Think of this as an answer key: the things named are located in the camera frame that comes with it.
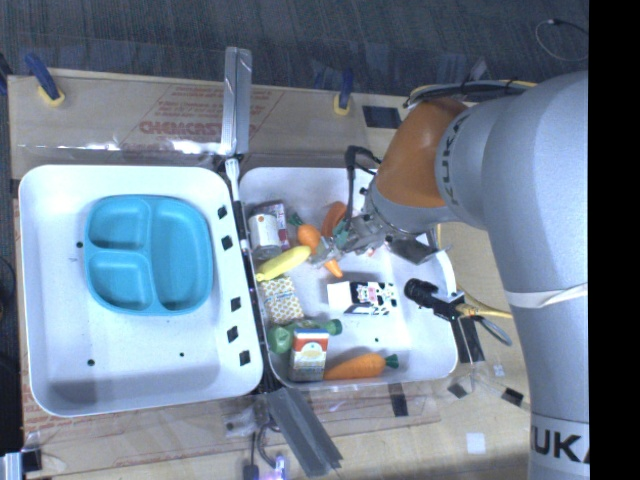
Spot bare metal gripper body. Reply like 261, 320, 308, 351
341, 211, 399, 258

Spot orange carrot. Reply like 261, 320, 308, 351
323, 352, 400, 382
287, 212, 345, 280

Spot orange rounded object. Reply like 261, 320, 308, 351
320, 200, 349, 240

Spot yellow banana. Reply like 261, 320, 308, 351
255, 244, 313, 284

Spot white cow print carton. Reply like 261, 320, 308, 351
326, 279, 400, 317

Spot yellow patterned packet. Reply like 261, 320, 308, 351
259, 275, 306, 326

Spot pink and white packet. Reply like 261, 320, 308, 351
253, 199, 292, 250

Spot white and silver can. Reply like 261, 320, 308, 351
246, 212, 284, 261

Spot green bottle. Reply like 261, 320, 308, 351
266, 317, 344, 356

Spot orange and white juice carton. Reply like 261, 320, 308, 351
287, 328, 331, 384

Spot thin black and white rod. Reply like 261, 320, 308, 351
223, 156, 274, 395

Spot white plastic tray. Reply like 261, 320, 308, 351
17, 163, 265, 418
238, 166, 460, 391

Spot blue divided plate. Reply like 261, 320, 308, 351
82, 193, 216, 317

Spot brown cardboard board red print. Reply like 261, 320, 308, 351
6, 67, 443, 475

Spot black cylinder on white bracket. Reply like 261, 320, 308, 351
388, 231, 467, 322

